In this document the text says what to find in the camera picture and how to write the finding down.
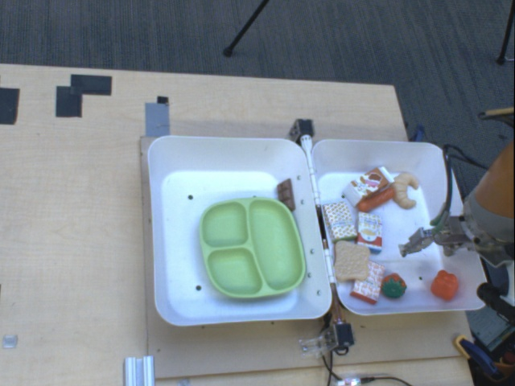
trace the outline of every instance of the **white plastic tub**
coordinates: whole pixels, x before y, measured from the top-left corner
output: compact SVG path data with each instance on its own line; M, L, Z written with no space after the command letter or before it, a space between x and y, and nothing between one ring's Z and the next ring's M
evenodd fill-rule
M193 138L168 136L152 143L148 152L154 239L154 297L162 318L176 326L211 323L313 319L331 305L319 226L307 160L295 143L282 139ZM323 140L313 149L322 203L341 201L348 181L375 167L393 175L409 171L421 187L409 191L417 200L405 211L388 202L374 212L383 218L383 250L371 260L387 273L400 274L408 285L397 300L381 296L372 306L350 297L351 284L339 284L340 300L357 314L395 314L482 307L476 288L484 281L480 259L460 251L445 257L432 245L402 258L398 245L419 227L429 227L446 194L446 178L439 148L422 143ZM276 296L239 299L215 289L205 269L199 222L214 203L253 196L277 199L276 186L291 179L306 258L306 276L292 291ZM462 208L455 186L451 214ZM456 274L460 289L445 302L430 292L440 269Z

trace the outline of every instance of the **toy food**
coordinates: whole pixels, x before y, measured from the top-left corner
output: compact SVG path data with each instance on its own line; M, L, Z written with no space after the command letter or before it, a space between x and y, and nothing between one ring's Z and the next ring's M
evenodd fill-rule
M387 298L400 298L406 289L406 282L396 273L386 276L381 284L381 291Z
M393 182L392 175L384 167L376 167L352 180L344 189L345 197L352 206L370 198Z
M369 212L376 207L381 206L383 203L386 203L388 200L392 199L395 195L395 191L392 187L387 187L385 190L380 191L379 193L373 195L372 197L368 197L366 199L362 199L357 205L356 208L359 211Z
M431 284L431 292L444 300L451 300L458 291L458 278L455 274L440 270Z
M323 218L329 228L331 240L354 240L357 237L356 226L348 205L345 202L324 204Z
M412 186L415 190L418 189L418 180L411 173L401 173L397 176L392 184L395 196L393 201L403 209L411 209L417 204L414 200L408 197L408 186Z
M379 253L383 247L381 217L372 213L358 214L356 243L370 249L372 253Z
M369 261L369 275L365 280L354 281L351 296L375 305L381 292L381 281L385 274L385 266Z
M369 275L369 254L365 246L343 240L336 242L336 280L366 279Z

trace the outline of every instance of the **orange toy vegetable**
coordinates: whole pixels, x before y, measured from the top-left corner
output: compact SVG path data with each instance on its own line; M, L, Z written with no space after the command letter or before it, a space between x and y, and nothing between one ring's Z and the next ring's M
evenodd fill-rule
M440 270L431 284L431 292L444 300L451 300L458 291L458 278L452 273Z
M356 207L359 211L364 211L365 213L367 213L372 209L381 206L383 203L386 203L388 200L393 199L394 195L395 190L393 189L393 187L387 187L385 190L380 191L372 197L362 199Z

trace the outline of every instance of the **toy bread slice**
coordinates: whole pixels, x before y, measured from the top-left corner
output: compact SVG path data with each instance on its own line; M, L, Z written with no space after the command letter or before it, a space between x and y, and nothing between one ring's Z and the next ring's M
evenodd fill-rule
M367 278L369 275L369 248L341 240L336 242L335 252L337 281Z

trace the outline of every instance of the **small box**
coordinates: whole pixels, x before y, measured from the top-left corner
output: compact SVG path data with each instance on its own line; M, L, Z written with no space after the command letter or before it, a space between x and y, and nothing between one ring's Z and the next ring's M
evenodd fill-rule
M352 180L344 189L344 194L352 206L362 199L371 197L393 183L392 175L384 167L376 167L359 178Z
M369 261L369 275L365 280L354 281L351 296L375 305L381 292L381 282L385 275L385 266Z
M338 240L354 240L357 230L352 213L345 202L323 205L323 218L329 228L333 243Z
M356 242L368 247L374 254L378 254L382 250L383 236L380 216L359 212Z

